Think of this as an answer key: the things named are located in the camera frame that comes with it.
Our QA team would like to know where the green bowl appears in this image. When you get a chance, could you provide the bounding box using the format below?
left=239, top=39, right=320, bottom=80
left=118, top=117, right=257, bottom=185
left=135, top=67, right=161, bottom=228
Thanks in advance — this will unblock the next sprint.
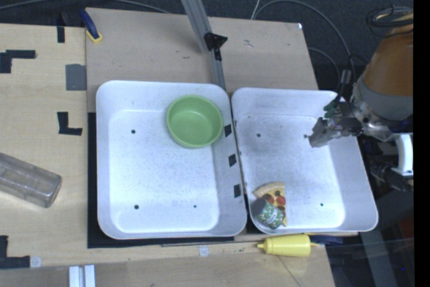
left=165, top=94, right=225, bottom=150

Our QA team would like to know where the yellow squeeze bottle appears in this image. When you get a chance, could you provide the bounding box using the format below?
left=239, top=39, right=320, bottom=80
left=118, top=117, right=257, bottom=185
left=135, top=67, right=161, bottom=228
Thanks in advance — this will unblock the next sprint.
left=256, top=233, right=320, bottom=258

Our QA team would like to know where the toy pizza slice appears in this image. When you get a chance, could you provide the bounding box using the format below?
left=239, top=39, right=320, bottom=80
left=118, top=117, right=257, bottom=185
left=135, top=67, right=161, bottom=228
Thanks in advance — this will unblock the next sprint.
left=252, top=181, right=289, bottom=228

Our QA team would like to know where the black cylinder on white bracket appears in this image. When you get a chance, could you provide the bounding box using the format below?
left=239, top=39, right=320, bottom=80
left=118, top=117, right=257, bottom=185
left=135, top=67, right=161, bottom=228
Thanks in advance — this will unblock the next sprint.
left=369, top=132, right=415, bottom=193

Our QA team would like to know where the pale wood board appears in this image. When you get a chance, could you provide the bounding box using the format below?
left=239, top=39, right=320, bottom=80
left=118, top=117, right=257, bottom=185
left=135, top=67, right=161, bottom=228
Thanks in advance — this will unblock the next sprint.
left=85, top=7, right=360, bottom=248

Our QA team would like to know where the white plastic tray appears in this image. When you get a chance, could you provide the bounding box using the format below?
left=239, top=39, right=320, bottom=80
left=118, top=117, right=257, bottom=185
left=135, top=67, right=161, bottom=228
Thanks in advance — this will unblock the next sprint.
left=95, top=79, right=249, bottom=241
left=230, top=87, right=380, bottom=235

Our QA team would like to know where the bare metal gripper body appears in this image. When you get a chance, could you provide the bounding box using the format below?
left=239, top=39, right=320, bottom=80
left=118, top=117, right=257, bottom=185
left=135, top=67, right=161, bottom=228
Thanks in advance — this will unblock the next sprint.
left=328, top=101, right=394, bottom=142

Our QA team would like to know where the small green patterned can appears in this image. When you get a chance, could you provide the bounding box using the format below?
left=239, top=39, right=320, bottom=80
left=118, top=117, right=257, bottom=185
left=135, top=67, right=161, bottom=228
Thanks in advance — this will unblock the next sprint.
left=251, top=197, right=286, bottom=231

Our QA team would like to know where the clear plastic bottle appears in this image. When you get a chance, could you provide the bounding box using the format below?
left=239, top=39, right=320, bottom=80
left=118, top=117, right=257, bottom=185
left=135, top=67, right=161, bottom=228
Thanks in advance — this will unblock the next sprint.
left=0, top=152, right=63, bottom=209

